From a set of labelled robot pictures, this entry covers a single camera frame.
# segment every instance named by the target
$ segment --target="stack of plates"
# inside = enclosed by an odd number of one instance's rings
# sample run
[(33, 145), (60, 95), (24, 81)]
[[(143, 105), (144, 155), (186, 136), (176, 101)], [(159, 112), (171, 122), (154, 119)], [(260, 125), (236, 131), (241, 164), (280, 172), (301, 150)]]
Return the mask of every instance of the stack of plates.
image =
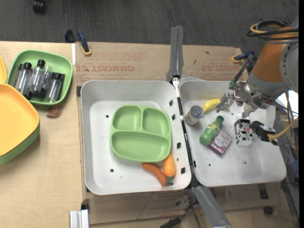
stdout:
[(0, 56), (0, 164), (24, 151), (39, 135), (39, 115), (7, 78)]

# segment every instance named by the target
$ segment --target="banana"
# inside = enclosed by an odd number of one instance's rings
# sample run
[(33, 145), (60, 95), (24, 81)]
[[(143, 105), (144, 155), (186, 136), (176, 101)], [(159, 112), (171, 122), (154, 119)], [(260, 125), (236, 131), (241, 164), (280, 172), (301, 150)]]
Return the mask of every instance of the banana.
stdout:
[(205, 102), (203, 105), (203, 111), (206, 113), (207, 111), (210, 111), (211, 109), (215, 108), (215, 106), (220, 103), (220, 99), (211, 99)]

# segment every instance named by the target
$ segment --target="dark floor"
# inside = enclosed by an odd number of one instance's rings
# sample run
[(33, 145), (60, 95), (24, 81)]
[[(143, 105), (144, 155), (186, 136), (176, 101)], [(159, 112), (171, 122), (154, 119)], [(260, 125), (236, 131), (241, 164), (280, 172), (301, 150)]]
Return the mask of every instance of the dark floor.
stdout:
[(260, 19), (290, 24), (299, 0), (0, 0), (0, 40), (65, 42), (82, 30), (88, 41), (170, 44), (171, 27), (182, 25), (184, 45), (232, 46), (259, 53), (263, 42), (247, 38)]

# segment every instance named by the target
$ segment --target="yellow plate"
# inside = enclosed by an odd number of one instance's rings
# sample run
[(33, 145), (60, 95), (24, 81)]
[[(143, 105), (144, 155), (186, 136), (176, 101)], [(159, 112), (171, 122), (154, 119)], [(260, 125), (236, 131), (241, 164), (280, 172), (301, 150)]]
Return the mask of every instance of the yellow plate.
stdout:
[(6, 82), (7, 76), (5, 65), (0, 54), (0, 84), (4, 84)]
[(14, 87), (0, 84), (0, 157), (30, 137), (38, 124), (32, 104)]

